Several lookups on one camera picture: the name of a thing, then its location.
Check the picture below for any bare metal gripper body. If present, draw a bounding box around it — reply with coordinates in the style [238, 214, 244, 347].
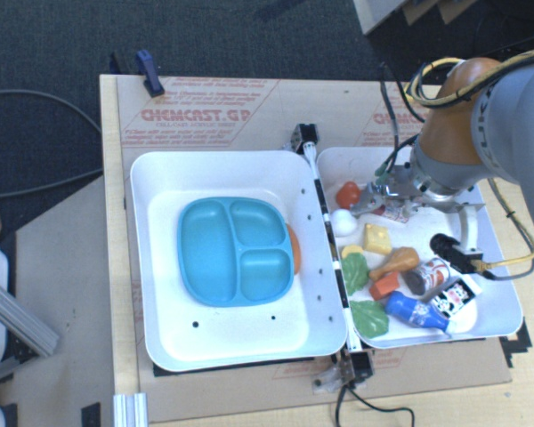
[367, 163, 476, 207]

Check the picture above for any red toy tomato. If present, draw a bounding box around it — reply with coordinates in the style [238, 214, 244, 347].
[335, 181, 363, 210]

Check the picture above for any red and white packet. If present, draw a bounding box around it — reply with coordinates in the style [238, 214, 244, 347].
[372, 203, 411, 225]

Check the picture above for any white toy egg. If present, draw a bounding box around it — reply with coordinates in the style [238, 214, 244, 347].
[329, 208, 359, 238]

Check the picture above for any yellow toy cheese wedge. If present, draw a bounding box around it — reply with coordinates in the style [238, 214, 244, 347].
[362, 222, 393, 256]

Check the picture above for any brown toy chicken drumstick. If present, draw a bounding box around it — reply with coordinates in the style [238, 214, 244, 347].
[368, 246, 421, 282]

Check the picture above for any red and white can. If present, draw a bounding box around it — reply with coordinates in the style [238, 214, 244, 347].
[401, 256, 452, 296]

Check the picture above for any green toy lettuce leaf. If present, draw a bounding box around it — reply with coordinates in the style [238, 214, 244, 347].
[340, 253, 371, 297]
[349, 299, 391, 340]

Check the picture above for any thin black and white rod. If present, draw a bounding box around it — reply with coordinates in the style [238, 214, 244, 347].
[303, 141, 356, 351]

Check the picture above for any orange round toy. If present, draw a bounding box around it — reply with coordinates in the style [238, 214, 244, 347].
[286, 223, 303, 277]

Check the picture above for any orange red cube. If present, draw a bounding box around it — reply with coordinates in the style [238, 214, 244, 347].
[368, 270, 402, 302]

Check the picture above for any white cow print carton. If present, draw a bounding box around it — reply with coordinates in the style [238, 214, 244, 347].
[427, 275, 483, 321]

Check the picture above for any blue plastic bottle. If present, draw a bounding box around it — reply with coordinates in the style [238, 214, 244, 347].
[384, 290, 452, 333]

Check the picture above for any white plastic tray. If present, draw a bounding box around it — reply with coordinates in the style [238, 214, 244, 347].
[315, 146, 525, 350]
[129, 149, 350, 373]

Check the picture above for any blue divided plate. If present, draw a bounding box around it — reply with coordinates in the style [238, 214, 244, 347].
[176, 196, 295, 308]

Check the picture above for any brown cardboard board red print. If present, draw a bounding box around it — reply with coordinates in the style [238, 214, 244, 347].
[115, 76, 514, 423]

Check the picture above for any black cylinder on white bracket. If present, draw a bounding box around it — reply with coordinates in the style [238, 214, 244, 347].
[429, 201, 486, 276]

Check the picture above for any black block with thin wires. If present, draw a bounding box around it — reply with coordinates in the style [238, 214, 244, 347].
[289, 123, 320, 155]
[336, 349, 376, 390]

